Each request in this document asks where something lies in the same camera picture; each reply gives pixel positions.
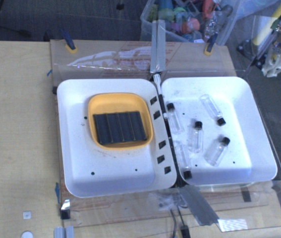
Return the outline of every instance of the black bottle cap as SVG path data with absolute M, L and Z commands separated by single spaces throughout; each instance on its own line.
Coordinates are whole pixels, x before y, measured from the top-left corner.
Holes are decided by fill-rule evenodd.
M 226 121 L 224 120 L 223 117 L 222 117 L 222 118 L 218 118 L 218 119 L 216 120 L 216 122 L 217 122 L 217 124 L 218 124 L 219 126 L 223 126 L 224 124 L 226 124 Z
M 202 122 L 201 122 L 201 121 L 196 121 L 196 122 L 195 122 L 194 128 L 196 128 L 196 129 L 202 129 Z
M 228 145 L 230 143 L 230 139 L 228 137 L 224 137 L 221 142 L 225 145 Z
M 167 104 L 167 109 L 168 109 L 168 111 L 174 110 L 174 104 L 173 103 Z
M 184 179 L 190 179 L 190 178 L 192 178 L 192 173 L 190 170 L 186 170 L 183 172 L 183 176 L 184 176 Z

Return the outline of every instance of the transparent bottle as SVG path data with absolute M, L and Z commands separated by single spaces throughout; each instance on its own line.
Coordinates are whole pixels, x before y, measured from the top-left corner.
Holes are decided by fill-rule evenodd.
M 222 161 L 226 151 L 227 146 L 230 143 L 228 137 L 224 137 L 221 142 L 219 142 L 215 148 L 211 148 L 204 156 L 205 160 L 214 167 L 217 167 Z
M 203 151 L 203 136 L 202 122 L 196 121 L 192 128 L 191 138 L 189 141 L 189 150 L 193 153 L 200 153 Z
M 178 158 L 180 170 L 183 173 L 184 179 L 192 178 L 190 156 L 185 150 L 185 146 L 180 142 L 175 142 L 174 151 Z
M 203 103 L 203 106 L 205 107 L 209 115 L 216 120 L 219 126 L 226 124 L 222 112 L 220 111 L 218 106 L 216 106 L 214 100 L 211 98 L 210 95 L 204 94 L 200 97 L 200 100 Z
M 183 125 L 180 122 L 178 114 L 175 110 L 174 104 L 167 104 L 169 127 L 172 134 L 178 135 L 184 132 Z

